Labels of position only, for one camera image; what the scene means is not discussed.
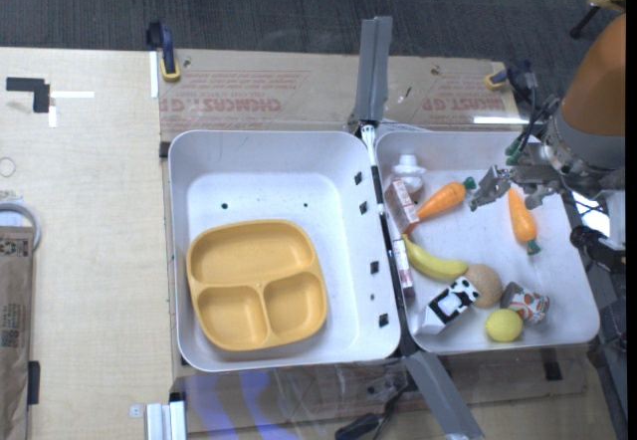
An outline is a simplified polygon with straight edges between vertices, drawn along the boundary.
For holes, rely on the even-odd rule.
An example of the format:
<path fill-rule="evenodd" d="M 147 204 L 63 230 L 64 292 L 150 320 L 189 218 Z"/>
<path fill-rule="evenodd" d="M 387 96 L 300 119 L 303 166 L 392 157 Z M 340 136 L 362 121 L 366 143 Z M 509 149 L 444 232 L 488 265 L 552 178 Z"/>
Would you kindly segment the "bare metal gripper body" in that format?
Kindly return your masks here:
<path fill-rule="evenodd" d="M 617 170 L 617 138 L 578 129 L 522 133 L 510 145 L 510 168 L 519 185 L 599 192 Z"/>

